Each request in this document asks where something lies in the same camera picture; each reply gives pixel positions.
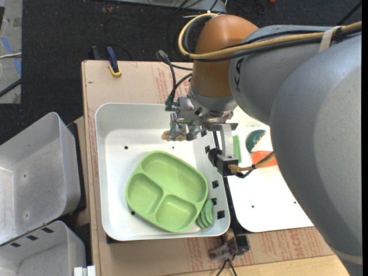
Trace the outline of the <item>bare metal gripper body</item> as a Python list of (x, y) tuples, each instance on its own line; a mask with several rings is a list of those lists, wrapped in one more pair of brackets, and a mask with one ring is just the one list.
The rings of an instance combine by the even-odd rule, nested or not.
[(233, 116), (233, 98), (230, 97), (179, 97), (171, 121), (188, 125), (200, 125), (207, 131), (217, 131), (221, 124)]

